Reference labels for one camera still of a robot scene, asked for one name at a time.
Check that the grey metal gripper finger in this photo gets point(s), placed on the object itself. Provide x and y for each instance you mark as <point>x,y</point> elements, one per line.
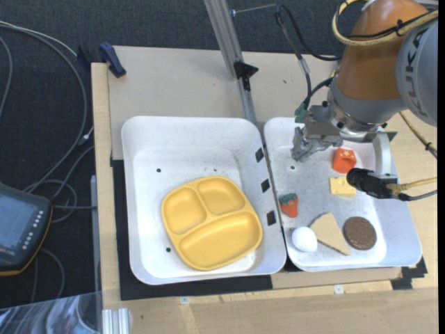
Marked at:
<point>299,146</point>
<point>317,148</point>

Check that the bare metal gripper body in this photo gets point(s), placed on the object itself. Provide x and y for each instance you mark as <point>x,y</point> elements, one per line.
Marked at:
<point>321,127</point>

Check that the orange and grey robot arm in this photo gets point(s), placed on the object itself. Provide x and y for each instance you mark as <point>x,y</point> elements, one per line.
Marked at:
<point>372,64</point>

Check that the yellow cheese slice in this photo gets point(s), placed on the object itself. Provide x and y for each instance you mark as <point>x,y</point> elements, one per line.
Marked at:
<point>340,186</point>

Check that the thin black rod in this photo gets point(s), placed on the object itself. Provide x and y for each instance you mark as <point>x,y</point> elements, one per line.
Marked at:
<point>274,187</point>

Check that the red strawberry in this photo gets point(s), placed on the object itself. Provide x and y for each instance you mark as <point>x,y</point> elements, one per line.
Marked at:
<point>290,207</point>

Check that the beige pizza slice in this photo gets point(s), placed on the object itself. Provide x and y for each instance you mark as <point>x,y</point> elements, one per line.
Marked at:
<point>328,231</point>

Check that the white egg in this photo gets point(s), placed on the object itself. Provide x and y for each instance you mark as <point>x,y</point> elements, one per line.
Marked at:
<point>304,239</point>

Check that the brown round biscuit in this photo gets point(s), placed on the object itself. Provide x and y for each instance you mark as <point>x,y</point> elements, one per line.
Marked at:
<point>359,233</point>

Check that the white plastic tray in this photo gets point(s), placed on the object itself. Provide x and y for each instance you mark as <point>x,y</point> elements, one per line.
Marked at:
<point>194,144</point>
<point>393,228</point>

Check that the yellow divided plate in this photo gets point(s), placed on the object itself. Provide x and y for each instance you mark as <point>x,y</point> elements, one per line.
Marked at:
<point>212,221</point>

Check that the brown cardboard board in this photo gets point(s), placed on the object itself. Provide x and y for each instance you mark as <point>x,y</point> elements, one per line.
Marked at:
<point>174,85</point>

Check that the black cylinder on white bracket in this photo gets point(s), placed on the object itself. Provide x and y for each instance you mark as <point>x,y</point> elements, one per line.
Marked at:
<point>370,183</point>

